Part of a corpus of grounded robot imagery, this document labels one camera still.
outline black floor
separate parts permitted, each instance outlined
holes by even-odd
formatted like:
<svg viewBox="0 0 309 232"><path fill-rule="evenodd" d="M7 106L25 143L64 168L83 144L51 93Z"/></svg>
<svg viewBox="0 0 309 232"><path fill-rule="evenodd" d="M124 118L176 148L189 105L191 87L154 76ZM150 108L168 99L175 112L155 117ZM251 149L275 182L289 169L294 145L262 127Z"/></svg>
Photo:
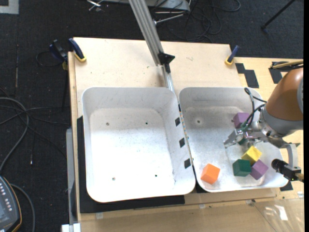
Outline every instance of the black floor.
<svg viewBox="0 0 309 232"><path fill-rule="evenodd" d="M261 31L261 26L289 1L194 0L192 13L159 24L157 30L163 41L230 44L231 48L239 45L240 57L303 58L304 0L293 2L270 23L268 33ZM0 0L1 5L7 6L8 0ZM70 101L66 99L62 111L66 73L61 65L40 66L36 56L48 51L54 39L65 48L66 40L73 36L143 39L129 5L104 2L101 11L89 11L90 7L85 0L19 0L19 14L0 14L0 97L7 94L26 109L38 108L28 111L32 119L26 136L5 163L1 175L31 197L37 232L57 232L61 224L68 223L67 168L63 155ZM170 16L155 14L159 9L150 9L156 20ZM45 65L56 63L48 53L39 55L39 60ZM6 121L14 115L12 103L1 99L0 162L25 129L21 120L25 120L25 115ZM30 206L19 191L16 193L23 213L20 231L31 231Z"/></svg>

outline blue and yellow clamp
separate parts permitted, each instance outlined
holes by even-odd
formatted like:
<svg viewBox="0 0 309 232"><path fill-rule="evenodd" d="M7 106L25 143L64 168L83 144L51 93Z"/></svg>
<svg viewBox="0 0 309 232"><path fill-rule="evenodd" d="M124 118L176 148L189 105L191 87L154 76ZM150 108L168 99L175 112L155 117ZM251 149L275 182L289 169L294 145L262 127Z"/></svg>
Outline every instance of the blue and yellow clamp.
<svg viewBox="0 0 309 232"><path fill-rule="evenodd" d="M225 60L225 63L226 63L227 65L232 65L233 59L234 59L236 53L238 52L238 50L239 50L239 46L236 45L235 48L234 48L234 50L232 51L232 54L231 54L230 56L228 56L228 57L226 58L226 60Z"/></svg>
<svg viewBox="0 0 309 232"><path fill-rule="evenodd" d="M70 51L74 52L75 57L80 62L85 62L86 57L84 56L82 50L80 49L79 45L76 43L76 41L73 38L68 39L68 43L70 46ZM52 44L49 45L49 51L51 52L52 56L55 59L58 59L61 61L63 69L68 69L68 54L67 52L62 48L58 40L54 40Z"/></svg>

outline block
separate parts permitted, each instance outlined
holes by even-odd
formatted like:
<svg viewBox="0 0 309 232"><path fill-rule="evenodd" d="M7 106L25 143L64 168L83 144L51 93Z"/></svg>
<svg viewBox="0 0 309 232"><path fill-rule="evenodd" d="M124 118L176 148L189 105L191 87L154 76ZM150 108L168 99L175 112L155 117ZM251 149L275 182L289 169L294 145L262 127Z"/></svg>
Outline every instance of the block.
<svg viewBox="0 0 309 232"><path fill-rule="evenodd" d="M251 173L251 165L248 160L238 159L233 163L233 172L235 176L246 177Z"/></svg>
<svg viewBox="0 0 309 232"><path fill-rule="evenodd" d="M258 180L266 173L267 170L268 167L261 160L258 160L255 164L253 164L250 175L254 179Z"/></svg>
<svg viewBox="0 0 309 232"><path fill-rule="evenodd" d="M259 151L257 148L255 148L254 146L251 146L246 152L245 154L242 155L241 159L243 160L248 160L251 164L251 166L253 164L255 164L255 162L257 160L259 160L259 158L261 157L262 152Z"/></svg>
<svg viewBox="0 0 309 232"><path fill-rule="evenodd" d="M240 128L241 124L245 122L248 117L248 113L236 113L236 115L233 117L235 128Z"/></svg>
<svg viewBox="0 0 309 232"><path fill-rule="evenodd" d="M209 184L213 184L217 181L220 168L208 163L202 172L201 180L206 181Z"/></svg>

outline transparent plastic sheet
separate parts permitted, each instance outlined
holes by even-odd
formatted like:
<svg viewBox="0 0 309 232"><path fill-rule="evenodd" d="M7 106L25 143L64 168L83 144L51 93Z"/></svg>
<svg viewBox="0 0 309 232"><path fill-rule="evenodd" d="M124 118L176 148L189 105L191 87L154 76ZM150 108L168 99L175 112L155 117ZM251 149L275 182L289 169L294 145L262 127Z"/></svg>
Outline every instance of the transparent plastic sheet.
<svg viewBox="0 0 309 232"><path fill-rule="evenodd" d="M305 231L304 198L254 203L270 226L277 232Z"/></svg>

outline orange cube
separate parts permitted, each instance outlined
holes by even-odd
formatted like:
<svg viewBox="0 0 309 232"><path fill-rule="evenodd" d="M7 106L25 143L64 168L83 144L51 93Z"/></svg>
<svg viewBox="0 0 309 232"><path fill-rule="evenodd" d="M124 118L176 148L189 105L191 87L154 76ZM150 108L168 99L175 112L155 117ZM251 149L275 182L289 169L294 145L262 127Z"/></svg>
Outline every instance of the orange cube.
<svg viewBox="0 0 309 232"><path fill-rule="evenodd" d="M203 169L201 180L206 181L209 184L213 184L217 181L220 168L208 163Z"/></svg>

